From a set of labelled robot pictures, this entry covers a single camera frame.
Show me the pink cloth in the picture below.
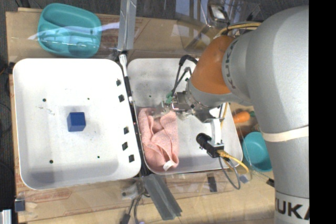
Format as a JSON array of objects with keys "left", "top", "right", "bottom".
[{"left": 138, "top": 107, "right": 180, "bottom": 173}]

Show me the black cylinder on white bracket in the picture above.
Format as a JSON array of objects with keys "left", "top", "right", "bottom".
[{"left": 196, "top": 110, "right": 226, "bottom": 158}]

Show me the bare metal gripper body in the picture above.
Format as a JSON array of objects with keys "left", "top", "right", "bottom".
[{"left": 170, "top": 91, "right": 211, "bottom": 122}]

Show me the orange carrot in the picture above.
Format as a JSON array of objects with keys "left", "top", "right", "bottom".
[{"left": 232, "top": 110, "right": 256, "bottom": 124}]

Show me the white plastic tray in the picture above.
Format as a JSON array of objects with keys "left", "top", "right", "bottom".
[
  {"left": 12, "top": 58, "right": 142, "bottom": 190},
  {"left": 126, "top": 57, "right": 244, "bottom": 175}
]

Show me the teal bowl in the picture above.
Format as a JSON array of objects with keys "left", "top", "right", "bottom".
[{"left": 241, "top": 131, "right": 273, "bottom": 173}]

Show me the teal divided plate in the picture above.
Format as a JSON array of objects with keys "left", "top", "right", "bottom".
[{"left": 37, "top": 2, "right": 102, "bottom": 59}]

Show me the blue cube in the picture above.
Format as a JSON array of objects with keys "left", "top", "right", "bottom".
[{"left": 66, "top": 112, "right": 87, "bottom": 133}]

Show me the brown cardboard board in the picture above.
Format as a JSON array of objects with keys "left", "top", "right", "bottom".
[{"left": 5, "top": 7, "right": 276, "bottom": 224}]

